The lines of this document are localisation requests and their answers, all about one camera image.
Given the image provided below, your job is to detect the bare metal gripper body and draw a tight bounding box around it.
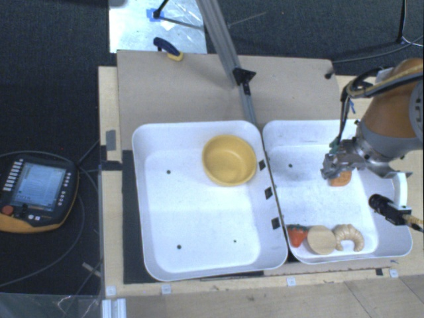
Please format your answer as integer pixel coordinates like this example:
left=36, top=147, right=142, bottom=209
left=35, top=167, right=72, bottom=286
left=323, top=138, right=400, bottom=179

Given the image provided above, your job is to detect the orange round toy food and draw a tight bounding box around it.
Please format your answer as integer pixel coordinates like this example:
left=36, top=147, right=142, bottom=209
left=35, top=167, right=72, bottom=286
left=329, top=170, right=352, bottom=187

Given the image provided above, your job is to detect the white plastic tray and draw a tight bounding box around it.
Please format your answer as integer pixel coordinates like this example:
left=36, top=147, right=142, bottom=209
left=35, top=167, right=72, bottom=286
left=262, top=119, right=414, bottom=266
left=131, top=120, right=289, bottom=282

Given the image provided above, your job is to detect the beige toy croissant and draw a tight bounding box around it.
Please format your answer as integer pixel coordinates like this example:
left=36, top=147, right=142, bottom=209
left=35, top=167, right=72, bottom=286
left=332, top=223, right=366, bottom=252

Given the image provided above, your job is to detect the beige round biscuit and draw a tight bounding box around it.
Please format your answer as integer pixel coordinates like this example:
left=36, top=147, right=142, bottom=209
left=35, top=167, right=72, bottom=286
left=306, top=225, right=337, bottom=256

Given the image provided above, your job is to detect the red toy strawberry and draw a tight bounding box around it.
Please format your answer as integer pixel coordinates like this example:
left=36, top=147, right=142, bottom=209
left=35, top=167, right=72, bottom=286
left=286, top=223, right=309, bottom=248

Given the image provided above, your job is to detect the yellow bowl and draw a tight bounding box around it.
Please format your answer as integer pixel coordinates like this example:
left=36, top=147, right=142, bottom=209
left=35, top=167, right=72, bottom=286
left=201, top=134, right=258, bottom=187

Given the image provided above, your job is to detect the brown cardboard board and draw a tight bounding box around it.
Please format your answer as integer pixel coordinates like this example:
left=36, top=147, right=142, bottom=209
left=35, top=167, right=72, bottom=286
left=116, top=49, right=394, bottom=276

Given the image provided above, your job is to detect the black cylinder on white bracket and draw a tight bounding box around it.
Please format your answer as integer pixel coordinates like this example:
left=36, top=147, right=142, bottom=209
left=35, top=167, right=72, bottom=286
left=368, top=172, right=413, bottom=227

